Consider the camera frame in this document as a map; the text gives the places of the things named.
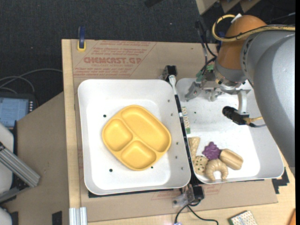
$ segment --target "black floor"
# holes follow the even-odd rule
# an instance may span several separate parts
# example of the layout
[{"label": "black floor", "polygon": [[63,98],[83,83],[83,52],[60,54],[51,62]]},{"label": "black floor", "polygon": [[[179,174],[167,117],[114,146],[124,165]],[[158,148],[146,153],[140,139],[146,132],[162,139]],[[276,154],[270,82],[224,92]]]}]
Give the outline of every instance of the black floor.
[{"label": "black floor", "polygon": [[[7,76],[43,68],[62,69],[61,39],[76,38],[86,28],[87,39],[199,42],[195,21],[200,15],[195,0],[162,0],[147,7],[147,0],[0,0],[0,86]],[[242,12],[239,5],[229,13]],[[246,14],[264,21],[295,12],[295,0],[262,0]],[[203,14],[208,27],[223,15],[218,4]],[[272,23],[295,24],[295,16]],[[39,71],[24,76],[35,89],[39,104],[62,90],[62,74]],[[31,93],[21,79],[0,92]]]}]

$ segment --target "yellow divided plate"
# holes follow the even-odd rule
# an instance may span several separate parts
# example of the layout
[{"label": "yellow divided plate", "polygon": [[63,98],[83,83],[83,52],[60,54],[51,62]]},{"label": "yellow divided plate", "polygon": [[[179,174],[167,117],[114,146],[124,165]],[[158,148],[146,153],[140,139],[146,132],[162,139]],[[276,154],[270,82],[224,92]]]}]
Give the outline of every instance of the yellow divided plate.
[{"label": "yellow divided plate", "polygon": [[171,134],[148,110],[123,108],[104,126],[102,139],[109,151],[132,170],[145,170],[169,149]]}]

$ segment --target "yellow clip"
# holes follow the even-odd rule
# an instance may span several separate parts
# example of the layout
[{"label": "yellow clip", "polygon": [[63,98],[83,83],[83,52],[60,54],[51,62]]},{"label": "yellow clip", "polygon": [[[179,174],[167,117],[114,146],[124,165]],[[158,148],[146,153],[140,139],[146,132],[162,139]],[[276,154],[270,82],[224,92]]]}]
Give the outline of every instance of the yellow clip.
[{"label": "yellow clip", "polygon": [[78,50],[80,53],[85,52],[85,50],[86,50],[86,42],[84,41],[83,48],[80,48],[80,47],[79,47],[79,41],[77,41],[77,50]]}]

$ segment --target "blue screen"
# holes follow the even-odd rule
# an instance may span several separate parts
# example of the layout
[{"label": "blue screen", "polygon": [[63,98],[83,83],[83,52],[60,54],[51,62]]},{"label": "blue screen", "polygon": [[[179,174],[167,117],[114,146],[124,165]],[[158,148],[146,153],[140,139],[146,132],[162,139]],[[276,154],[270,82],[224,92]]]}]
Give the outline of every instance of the blue screen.
[{"label": "blue screen", "polygon": [[27,99],[0,97],[0,122],[7,128],[13,128],[15,121],[28,113]]}]

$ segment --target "purple toy grapes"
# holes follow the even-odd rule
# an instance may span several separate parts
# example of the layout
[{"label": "purple toy grapes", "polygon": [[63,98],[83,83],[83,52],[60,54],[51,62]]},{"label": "purple toy grapes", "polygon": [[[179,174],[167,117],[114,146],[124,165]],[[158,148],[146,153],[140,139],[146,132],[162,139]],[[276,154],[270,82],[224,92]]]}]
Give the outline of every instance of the purple toy grapes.
[{"label": "purple toy grapes", "polygon": [[214,142],[210,142],[207,146],[205,146],[202,153],[208,160],[212,160],[219,158],[221,150],[216,146],[216,144],[214,144]]}]

